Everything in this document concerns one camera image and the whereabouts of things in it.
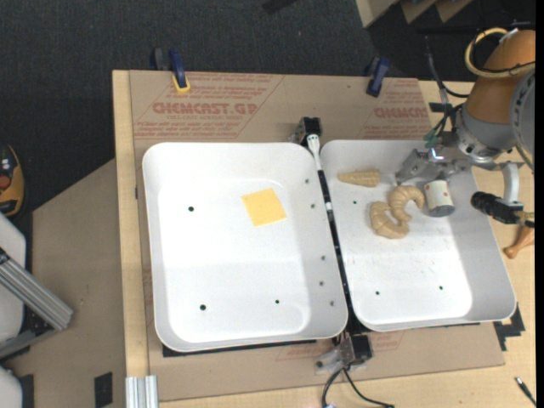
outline black floor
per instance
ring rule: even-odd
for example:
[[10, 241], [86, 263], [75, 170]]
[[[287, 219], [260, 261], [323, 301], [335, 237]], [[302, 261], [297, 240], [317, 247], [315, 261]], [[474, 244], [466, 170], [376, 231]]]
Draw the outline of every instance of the black floor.
[[[115, 155], [111, 71], [147, 69], [177, 47], [188, 71], [360, 75], [388, 56], [394, 77], [429, 79], [418, 29], [536, 21], [536, 0], [477, 0], [449, 23], [408, 25], [399, 5], [365, 29], [355, 0], [0, 0], [0, 140], [25, 171], [34, 210]], [[473, 80], [470, 31], [431, 35], [444, 80]]]

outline white can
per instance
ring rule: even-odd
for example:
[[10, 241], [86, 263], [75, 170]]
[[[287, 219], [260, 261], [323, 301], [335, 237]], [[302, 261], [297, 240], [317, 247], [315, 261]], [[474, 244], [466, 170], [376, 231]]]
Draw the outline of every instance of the white can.
[[451, 215], [456, 210], [451, 199], [450, 186], [446, 180], [429, 181], [423, 188], [431, 216], [441, 218]]

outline wooden table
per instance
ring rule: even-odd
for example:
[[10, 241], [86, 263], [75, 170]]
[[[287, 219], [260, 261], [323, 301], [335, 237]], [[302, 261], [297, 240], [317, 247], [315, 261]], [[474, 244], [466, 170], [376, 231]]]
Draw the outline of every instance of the wooden table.
[[[432, 82], [420, 82], [426, 102], [439, 102], [439, 93]], [[457, 92], [467, 92], [469, 83], [450, 83]], [[145, 305], [139, 243], [138, 207], [134, 195], [133, 124], [131, 115], [130, 73], [113, 72], [113, 94], [116, 133], [116, 167], [119, 199], [119, 221], [122, 261], [122, 295], [124, 308], [126, 369], [129, 377], [150, 374], [145, 328]], [[439, 115], [432, 114], [431, 122]], [[534, 182], [527, 167], [522, 168], [519, 199], [528, 210], [534, 210]], [[481, 190], [502, 194], [502, 177], [497, 173], [474, 172]], [[517, 230], [513, 226], [492, 221], [500, 248], [511, 245]], [[535, 253], [525, 248], [515, 259], [505, 257], [508, 272], [524, 318], [522, 337], [507, 340], [506, 364], [489, 369], [436, 373], [425, 376], [398, 377], [364, 381], [361, 391], [368, 397], [394, 403], [397, 407], [445, 406], [531, 406], [516, 382], [521, 377], [536, 396], [535, 340]], [[212, 408], [220, 406], [249, 407], [318, 407], [321, 387], [275, 390], [237, 394], [205, 399], [161, 403], [167, 408]], [[329, 393], [339, 408], [366, 406], [346, 384], [334, 385]]]

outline yellow square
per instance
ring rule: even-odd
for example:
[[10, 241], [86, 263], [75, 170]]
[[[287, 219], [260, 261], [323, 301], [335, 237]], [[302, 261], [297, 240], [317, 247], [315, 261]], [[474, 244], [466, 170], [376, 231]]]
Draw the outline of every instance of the yellow square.
[[244, 195], [241, 199], [244, 201], [247, 214], [256, 227], [287, 218], [274, 189], [260, 190], [259, 192]]

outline black pen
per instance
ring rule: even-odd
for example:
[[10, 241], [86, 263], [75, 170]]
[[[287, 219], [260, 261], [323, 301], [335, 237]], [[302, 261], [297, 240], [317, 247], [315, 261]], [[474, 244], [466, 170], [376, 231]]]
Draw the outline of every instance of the black pen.
[[530, 401], [536, 406], [536, 400], [533, 397], [533, 395], [530, 393], [529, 389], [525, 385], [525, 382], [523, 382], [519, 377], [516, 378], [516, 383], [518, 383], [521, 390], [525, 393], [525, 396], [527, 396]]

